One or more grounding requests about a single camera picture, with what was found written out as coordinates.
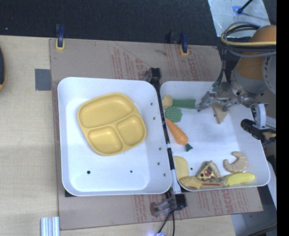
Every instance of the white tray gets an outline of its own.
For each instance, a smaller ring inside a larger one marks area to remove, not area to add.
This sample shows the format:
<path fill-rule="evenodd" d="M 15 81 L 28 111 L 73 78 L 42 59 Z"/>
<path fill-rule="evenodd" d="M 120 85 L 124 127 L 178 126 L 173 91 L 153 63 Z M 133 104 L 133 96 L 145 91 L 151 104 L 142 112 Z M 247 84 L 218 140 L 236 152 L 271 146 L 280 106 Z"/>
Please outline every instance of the white tray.
<path fill-rule="evenodd" d="M 140 145 L 112 156 L 89 146 L 77 121 L 84 102 L 108 93 L 127 95 L 146 124 Z M 62 181 L 75 196 L 159 194 L 171 185 L 157 93 L 145 81 L 69 77 L 58 85 Z"/>
<path fill-rule="evenodd" d="M 207 91 L 212 91 L 212 84 L 213 82 L 165 82 L 161 86 L 161 97 L 163 99 L 170 94 L 173 99 L 196 99 L 198 104 Z M 218 166 L 221 176 L 230 174 L 224 169 L 223 160 L 234 162 L 236 158 L 231 153 L 236 150 L 244 153 L 248 159 L 245 172 L 253 173 L 256 178 L 226 188 L 264 186 L 269 182 L 270 171 L 261 142 L 240 125 L 245 118 L 253 120 L 250 109 L 243 105 L 232 106 L 221 124 L 217 124 L 212 107 L 200 112 L 182 109 L 182 113 L 181 121 L 176 122 L 176 125 L 187 134 L 193 149 L 185 151 L 185 146 L 179 145 L 170 131 L 168 133 L 173 155 L 187 160 L 190 176 L 196 175 L 202 163 L 210 160 Z"/>

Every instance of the black fabric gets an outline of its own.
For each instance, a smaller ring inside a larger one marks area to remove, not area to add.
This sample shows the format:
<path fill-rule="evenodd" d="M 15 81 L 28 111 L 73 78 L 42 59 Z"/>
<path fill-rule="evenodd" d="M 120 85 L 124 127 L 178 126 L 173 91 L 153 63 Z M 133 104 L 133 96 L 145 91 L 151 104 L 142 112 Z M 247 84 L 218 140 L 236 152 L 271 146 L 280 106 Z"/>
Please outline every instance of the black fabric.
<path fill-rule="evenodd" d="M 263 0 L 277 24 L 277 0 Z M 0 0 L 0 35 L 161 43 L 171 30 L 193 45 L 219 45 L 207 0 Z"/>

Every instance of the cardboard sheet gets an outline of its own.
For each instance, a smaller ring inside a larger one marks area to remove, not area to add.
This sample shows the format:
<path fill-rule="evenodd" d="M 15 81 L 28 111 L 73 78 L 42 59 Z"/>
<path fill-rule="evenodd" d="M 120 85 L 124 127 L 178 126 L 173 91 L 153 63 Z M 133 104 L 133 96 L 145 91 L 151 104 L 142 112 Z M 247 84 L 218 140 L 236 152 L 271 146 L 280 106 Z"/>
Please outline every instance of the cardboard sheet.
<path fill-rule="evenodd" d="M 150 67 L 159 67 L 161 82 L 214 81 L 221 60 L 217 48 L 189 46 L 181 57 L 179 45 L 66 39 L 65 49 L 50 39 L 51 80 L 55 125 L 59 218 L 61 230 L 162 221 L 150 207 L 165 195 L 122 195 L 74 197 L 62 184 L 57 87 L 66 77 L 142 80 Z M 219 216 L 261 211 L 257 188 L 211 190 L 185 193 L 188 206 L 175 219 Z"/>

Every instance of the orange carrot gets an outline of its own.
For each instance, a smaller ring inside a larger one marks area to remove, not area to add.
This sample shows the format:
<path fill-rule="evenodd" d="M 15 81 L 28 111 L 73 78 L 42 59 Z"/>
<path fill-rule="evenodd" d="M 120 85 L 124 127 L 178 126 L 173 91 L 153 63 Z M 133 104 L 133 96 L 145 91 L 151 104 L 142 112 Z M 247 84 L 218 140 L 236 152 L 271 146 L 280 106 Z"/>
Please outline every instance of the orange carrot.
<path fill-rule="evenodd" d="M 188 137 L 187 135 L 178 127 L 175 123 L 173 123 L 170 119 L 167 117 L 165 118 L 166 124 L 174 136 L 176 142 L 178 142 L 181 145 L 186 145 L 186 151 L 192 149 L 192 147 L 188 144 Z"/>

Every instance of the wooden table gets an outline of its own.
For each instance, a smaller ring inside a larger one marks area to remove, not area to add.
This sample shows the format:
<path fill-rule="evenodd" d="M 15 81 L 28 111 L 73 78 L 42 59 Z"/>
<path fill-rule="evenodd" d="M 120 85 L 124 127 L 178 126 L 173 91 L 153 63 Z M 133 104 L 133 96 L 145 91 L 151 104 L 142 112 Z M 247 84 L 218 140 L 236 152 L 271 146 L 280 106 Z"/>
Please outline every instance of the wooden table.
<path fill-rule="evenodd" d="M 0 91 L 0 235 L 39 236 L 58 216 L 51 91 L 35 90 L 35 69 L 50 69 L 49 38 L 0 36 L 7 81 Z M 61 231 L 62 236 L 153 236 L 161 222 Z M 163 228 L 172 234 L 172 221 Z M 231 217 L 175 221 L 175 235 L 235 235 Z"/>

